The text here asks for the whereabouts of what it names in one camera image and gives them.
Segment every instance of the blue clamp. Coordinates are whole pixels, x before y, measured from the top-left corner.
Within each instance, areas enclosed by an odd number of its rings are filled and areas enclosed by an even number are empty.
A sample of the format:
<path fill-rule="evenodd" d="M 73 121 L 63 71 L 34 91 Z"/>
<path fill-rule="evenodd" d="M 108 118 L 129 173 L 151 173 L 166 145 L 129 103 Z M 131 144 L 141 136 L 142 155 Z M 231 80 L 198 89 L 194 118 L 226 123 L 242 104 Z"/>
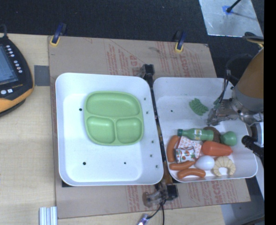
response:
<path fill-rule="evenodd" d="M 186 36 L 187 36 L 186 32 L 183 31 L 180 38 L 178 39 L 178 42 L 176 43 L 175 51 L 177 53 L 181 53 L 183 51 L 183 43 Z"/>
<path fill-rule="evenodd" d="M 54 35 L 52 35 L 51 39 L 50 39 L 50 45 L 52 46 L 57 46 L 59 44 L 60 41 L 60 36 L 64 35 L 66 32 L 66 27 L 67 25 L 64 23 L 59 23 L 59 26 L 57 28 L 57 30 L 55 31 Z"/>

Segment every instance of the gray tape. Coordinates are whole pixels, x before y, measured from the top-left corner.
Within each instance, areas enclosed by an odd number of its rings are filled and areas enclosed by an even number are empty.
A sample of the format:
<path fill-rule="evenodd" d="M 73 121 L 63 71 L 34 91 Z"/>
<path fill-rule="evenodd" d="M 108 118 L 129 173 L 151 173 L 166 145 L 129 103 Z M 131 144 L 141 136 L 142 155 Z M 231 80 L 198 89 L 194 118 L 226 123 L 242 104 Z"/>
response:
<path fill-rule="evenodd" d="M 34 65 L 35 86 L 49 86 L 49 66 Z"/>

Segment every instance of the brown cylinder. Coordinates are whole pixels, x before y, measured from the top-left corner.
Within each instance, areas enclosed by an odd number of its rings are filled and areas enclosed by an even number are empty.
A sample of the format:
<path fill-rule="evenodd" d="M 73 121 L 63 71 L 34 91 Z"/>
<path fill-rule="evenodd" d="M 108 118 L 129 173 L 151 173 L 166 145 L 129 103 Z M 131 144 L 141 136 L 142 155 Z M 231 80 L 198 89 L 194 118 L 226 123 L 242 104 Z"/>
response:
<path fill-rule="evenodd" d="M 251 60 L 237 83 L 238 90 L 249 97 L 263 99 L 264 48 Z"/>

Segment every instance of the toy bottle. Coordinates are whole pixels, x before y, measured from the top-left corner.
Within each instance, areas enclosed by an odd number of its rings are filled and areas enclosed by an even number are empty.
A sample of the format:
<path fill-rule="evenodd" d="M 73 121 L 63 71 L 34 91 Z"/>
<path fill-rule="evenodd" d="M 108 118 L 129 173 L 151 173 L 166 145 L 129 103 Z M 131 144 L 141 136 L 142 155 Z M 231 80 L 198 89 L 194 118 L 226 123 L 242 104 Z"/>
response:
<path fill-rule="evenodd" d="M 178 136 L 186 136 L 191 140 L 196 141 L 212 141 L 213 140 L 213 131 L 212 130 L 204 130 L 199 128 L 191 128 L 188 130 L 178 129 Z"/>

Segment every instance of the green plate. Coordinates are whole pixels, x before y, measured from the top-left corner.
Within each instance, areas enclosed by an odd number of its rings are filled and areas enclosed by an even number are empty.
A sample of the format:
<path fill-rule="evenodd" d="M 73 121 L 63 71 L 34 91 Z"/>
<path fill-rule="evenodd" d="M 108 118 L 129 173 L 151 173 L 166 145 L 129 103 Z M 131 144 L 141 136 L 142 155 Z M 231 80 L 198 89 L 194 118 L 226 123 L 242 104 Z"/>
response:
<path fill-rule="evenodd" d="M 141 104 L 126 92 L 90 93 L 85 100 L 84 119 L 89 138 L 100 145 L 132 145 L 143 136 Z"/>

